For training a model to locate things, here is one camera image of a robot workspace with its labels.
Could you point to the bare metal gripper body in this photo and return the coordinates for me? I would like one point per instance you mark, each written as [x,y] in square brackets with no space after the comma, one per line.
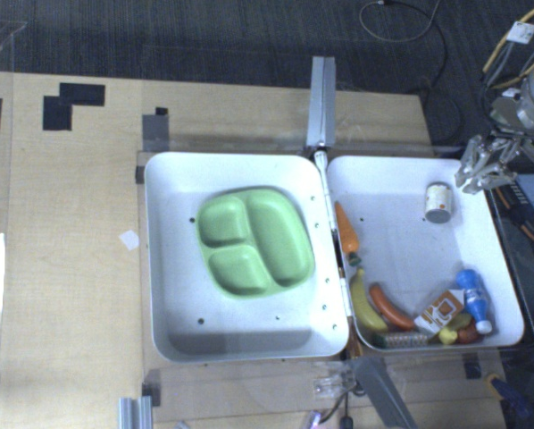
[512,121]

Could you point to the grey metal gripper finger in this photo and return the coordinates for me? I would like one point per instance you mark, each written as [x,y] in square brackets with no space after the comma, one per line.
[499,161]
[470,168]

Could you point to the white can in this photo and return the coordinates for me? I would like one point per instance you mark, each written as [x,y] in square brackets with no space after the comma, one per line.
[438,201]

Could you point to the white plastic tray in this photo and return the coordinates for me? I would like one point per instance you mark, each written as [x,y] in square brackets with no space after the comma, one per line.
[405,248]
[182,284]

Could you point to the blue and white bottle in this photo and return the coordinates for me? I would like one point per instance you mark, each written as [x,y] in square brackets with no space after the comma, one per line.
[473,295]

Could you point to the orange carrot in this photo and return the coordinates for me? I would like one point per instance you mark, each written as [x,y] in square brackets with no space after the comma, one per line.
[346,233]

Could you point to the white and orange carton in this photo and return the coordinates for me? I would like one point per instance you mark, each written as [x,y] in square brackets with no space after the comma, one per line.
[441,311]

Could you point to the thin black and white rod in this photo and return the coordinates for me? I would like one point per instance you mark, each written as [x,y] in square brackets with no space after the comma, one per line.
[328,204]

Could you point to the orange-red sausage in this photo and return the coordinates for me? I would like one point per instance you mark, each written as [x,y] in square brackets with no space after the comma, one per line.
[389,308]

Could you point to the red toy food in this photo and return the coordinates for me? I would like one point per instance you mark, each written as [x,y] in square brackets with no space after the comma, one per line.
[469,334]

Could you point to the yellow toy fruit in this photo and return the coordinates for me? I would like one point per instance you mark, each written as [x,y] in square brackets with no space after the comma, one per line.
[450,334]

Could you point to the yellow banana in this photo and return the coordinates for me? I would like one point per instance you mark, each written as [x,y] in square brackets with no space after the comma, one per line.
[364,306]

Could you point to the green and grey packet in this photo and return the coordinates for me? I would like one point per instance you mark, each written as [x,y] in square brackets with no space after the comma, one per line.
[401,340]

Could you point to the green divided plate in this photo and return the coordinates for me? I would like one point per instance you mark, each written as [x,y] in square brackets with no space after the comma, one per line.
[267,226]

